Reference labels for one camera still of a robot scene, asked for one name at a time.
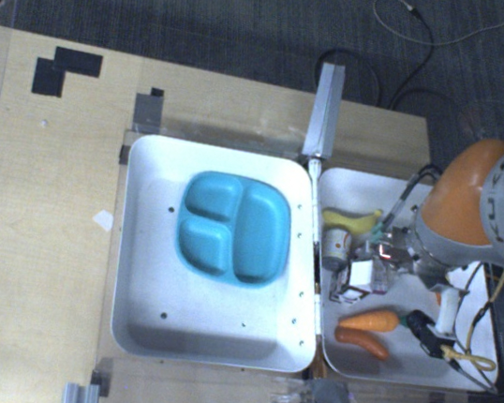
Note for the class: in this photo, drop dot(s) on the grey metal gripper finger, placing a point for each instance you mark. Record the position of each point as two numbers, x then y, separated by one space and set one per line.
382 278
345 293

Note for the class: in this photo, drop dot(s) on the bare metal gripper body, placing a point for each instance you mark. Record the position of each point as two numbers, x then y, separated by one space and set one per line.
396 253

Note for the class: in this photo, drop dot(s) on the small white carton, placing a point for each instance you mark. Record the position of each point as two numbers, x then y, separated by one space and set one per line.
360 274

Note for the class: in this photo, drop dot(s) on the orange carrot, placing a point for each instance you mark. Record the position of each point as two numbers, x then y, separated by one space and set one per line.
368 321

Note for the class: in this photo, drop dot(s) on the white and orange can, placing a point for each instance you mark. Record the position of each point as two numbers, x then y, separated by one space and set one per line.
335 249

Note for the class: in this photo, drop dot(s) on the orange-brown sausage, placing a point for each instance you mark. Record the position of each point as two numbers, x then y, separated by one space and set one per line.
360 341

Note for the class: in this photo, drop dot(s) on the yellow banana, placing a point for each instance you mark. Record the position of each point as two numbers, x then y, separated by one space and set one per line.
346 220

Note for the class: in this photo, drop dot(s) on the white plastic tray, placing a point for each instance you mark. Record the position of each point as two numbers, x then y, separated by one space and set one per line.
401 364
194 324

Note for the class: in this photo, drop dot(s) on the blue divided plate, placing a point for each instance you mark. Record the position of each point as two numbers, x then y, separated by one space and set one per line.
251 234

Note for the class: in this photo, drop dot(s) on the black cylinder on white bracket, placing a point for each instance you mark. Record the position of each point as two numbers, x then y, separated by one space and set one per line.
426 331

